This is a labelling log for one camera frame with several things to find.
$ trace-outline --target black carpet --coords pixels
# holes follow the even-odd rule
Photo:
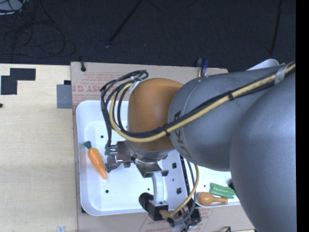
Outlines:
[[[0,63],[85,62],[194,66],[243,71],[268,58],[295,61],[296,0],[24,0],[0,11]]]

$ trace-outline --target beige table surface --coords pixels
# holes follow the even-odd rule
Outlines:
[[[81,212],[73,112],[56,106],[56,86],[71,80],[71,66],[0,64],[0,76],[9,75],[10,68],[35,68],[36,80],[18,81],[17,95],[0,95],[0,232],[57,232],[60,226],[65,232],[162,228],[146,212],[104,217]],[[207,224],[198,231],[221,232],[226,225],[232,231],[253,228],[240,205],[204,214]]]

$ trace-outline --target white tray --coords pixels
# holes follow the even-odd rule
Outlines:
[[[122,102],[122,123],[126,126],[127,102]],[[84,142],[90,141],[97,148],[106,162],[104,155],[107,141],[107,131],[101,112],[100,101],[84,101],[76,109],[77,134],[79,146],[80,167],[80,194],[83,209],[93,216],[114,215],[123,213],[142,212],[144,209],[139,203],[139,196],[143,192],[153,194],[151,178],[143,178],[135,164],[124,168],[121,164],[117,169],[108,173],[108,178],[103,179],[90,162]],[[116,132],[112,132],[112,144],[124,141]],[[183,169],[178,152],[173,150],[165,160],[159,161],[163,170],[169,174],[163,177],[164,199],[169,203],[169,209],[175,209],[187,197]],[[217,172],[199,167],[200,182],[197,191],[209,191],[210,182],[226,186],[231,178],[230,172]],[[189,184],[192,186],[190,172],[187,171]],[[208,207],[239,204],[239,200],[229,200],[228,204],[213,203]]]

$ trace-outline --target toy carrot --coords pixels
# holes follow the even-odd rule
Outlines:
[[[88,157],[92,164],[95,166],[96,170],[99,171],[99,173],[102,175],[104,179],[107,179],[107,173],[105,171],[105,166],[103,163],[103,160],[101,158],[101,155],[98,151],[98,149],[93,148],[91,146],[91,142],[87,141],[84,143],[85,147],[88,148]]]

